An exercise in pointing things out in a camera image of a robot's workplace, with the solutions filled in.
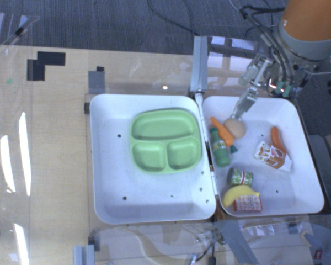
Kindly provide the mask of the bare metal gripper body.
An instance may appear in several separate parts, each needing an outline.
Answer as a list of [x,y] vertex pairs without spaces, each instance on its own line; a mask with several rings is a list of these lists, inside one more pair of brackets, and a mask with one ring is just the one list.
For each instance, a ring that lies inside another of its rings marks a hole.
[[301,58],[291,52],[285,55],[270,50],[268,65],[260,79],[261,87],[269,96],[295,96],[299,88],[309,80],[309,74],[319,70],[320,61]]

